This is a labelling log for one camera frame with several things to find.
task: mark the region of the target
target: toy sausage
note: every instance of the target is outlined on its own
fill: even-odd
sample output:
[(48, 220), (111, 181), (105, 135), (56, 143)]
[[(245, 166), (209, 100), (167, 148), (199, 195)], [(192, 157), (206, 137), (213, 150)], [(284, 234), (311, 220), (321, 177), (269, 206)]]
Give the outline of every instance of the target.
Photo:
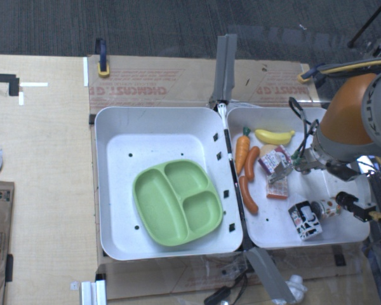
[(257, 146), (252, 147), (248, 152), (246, 163), (244, 164), (244, 172), (246, 174), (246, 178), (249, 181), (252, 181), (254, 179), (254, 162), (258, 158), (259, 154), (260, 148), (258, 148)]
[(239, 183), (240, 183), (241, 196), (243, 198), (244, 206), (247, 208), (249, 212), (251, 212), (252, 214), (256, 214), (258, 212), (258, 206), (254, 202), (248, 190), (247, 178), (245, 176), (240, 176)]

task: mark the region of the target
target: white plastic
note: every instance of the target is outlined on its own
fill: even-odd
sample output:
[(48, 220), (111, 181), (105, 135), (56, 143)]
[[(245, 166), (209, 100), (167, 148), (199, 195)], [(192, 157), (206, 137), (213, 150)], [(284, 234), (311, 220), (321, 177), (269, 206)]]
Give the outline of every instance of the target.
[[(321, 120), (326, 110), (321, 108), (305, 108), (305, 114), (309, 121)], [(250, 146), (262, 147), (254, 131), (257, 128), (273, 132), (287, 132), (295, 130), (291, 142), (285, 146), (292, 155), (302, 142), (304, 127), (302, 121), (289, 107), (237, 107), (227, 114), (227, 124), (231, 136), (232, 147), (238, 137), (243, 134), (243, 127), (248, 126), (251, 130)], [(312, 142), (311, 136), (307, 141), (307, 147)], [(304, 247), (311, 245), (354, 243), (365, 240), (370, 233), (369, 223), (361, 222), (352, 213), (344, 210), (339, 216), (322, 221), (323, 232), (313, 238), (302, 241), (297, 234), (295, 226), (289, 216), (288, 209), (291, 200), (270, 199), (265, 195), (265, 173), (256, 161), (255, 179), (249, 182), (250, 194), (259, 207), (258, 215), (252, 215), (245, 208), (246, 225), (251, 240), (259, 247), (267, 249), (285, 247)], [(328, 199), (336, 196), (340, 191), (358, 195), (358, 186), (355, 182), (344, 182), (326, 171), (313, 170), (308, 175), (302, 175), (293, 171), (288, 176), (288, 190), (290, 196), (297, 194), (310, 202), (314, 200)]]
[(307, 292), (307, 287), (305, 287), (302, 283), (304, 280), (302, 279), (301, 276), (297, 274), (291, 275), (291, 278), (286, 281), (286, 284), (291, 290), (291, 293), (297, 300), (296, 303), (300, 303), (303, 301), (305, 293)]
[[(215, 111), (204, 107), (108, 107), (97, 114), (95, 130), (100, 237), (110, 257), (123, 261), (221, 254), (239, 248), (243, 232), (236, 191), (222, 120)], [(133, 199), (133, 181), (150, 166), (181, 158), (206, 170), (220, 196), (224, 216), (219, 227), (206, 236), (164, 247), (142, 224)]]

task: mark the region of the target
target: green plate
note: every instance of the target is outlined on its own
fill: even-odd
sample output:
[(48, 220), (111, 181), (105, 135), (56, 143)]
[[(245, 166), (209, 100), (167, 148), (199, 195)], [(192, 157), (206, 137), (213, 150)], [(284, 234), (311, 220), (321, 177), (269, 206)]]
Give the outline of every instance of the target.
[(133, 183), (137, 210), (150, 236), (177, 246), (213, 231), (222, 221), (220, 198), (203, 168), (188, 159), (139, 173)]

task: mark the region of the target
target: toy carrot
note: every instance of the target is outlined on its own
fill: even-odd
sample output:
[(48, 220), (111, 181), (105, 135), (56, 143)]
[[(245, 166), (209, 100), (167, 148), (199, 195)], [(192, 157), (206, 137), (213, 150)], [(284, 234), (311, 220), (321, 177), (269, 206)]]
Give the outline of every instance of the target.
[(243, 169), (248, 151), (250, 151), (250, 138), (248, 137), (250, 131), (251, 130), (245, 126), (243, 128), (243, 135), (239, 137), (236, 142), (236, 158), (234, 162), (236, 163), (237, 175), (239, 175)]

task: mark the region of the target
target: toy banana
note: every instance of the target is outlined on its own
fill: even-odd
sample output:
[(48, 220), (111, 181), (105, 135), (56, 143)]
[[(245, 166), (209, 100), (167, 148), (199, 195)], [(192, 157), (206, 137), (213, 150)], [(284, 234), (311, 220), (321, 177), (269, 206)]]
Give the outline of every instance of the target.
[(255, 136), (266, 144), (272, 145), (286, 145), (291, 141), (292, 136), (295, 131), (291, 130), (289, 132), (270, 132), (267, 130), (256, 129)]

